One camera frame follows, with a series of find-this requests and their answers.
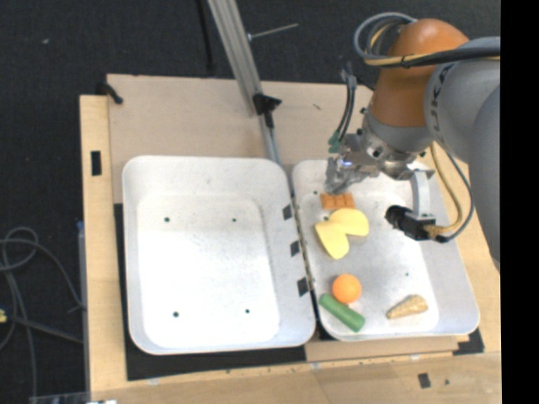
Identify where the yellow flat toy food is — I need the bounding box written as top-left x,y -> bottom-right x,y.
314,207 -> 371,262

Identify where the orange biscuit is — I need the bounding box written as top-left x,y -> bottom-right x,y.
320,192 -> 356,211

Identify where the white plastic tray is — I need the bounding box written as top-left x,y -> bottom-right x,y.
291,157 -> 482,343
121,154 -> 318,356

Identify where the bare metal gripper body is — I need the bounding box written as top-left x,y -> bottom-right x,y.
339,129 -> 416,181

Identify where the black cylinder on white bracket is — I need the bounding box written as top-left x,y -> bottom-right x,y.
384,168 -> 437,242

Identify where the green cylinder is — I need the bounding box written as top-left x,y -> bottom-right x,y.
318,293 -> 366,334

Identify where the orange ball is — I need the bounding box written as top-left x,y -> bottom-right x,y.
331,273 -> 364,306

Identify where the beige cone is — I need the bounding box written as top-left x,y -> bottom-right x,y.
385,294 -> 430,321

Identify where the brown cardboard board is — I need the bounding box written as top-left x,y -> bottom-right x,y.
104,72 -> 471,364

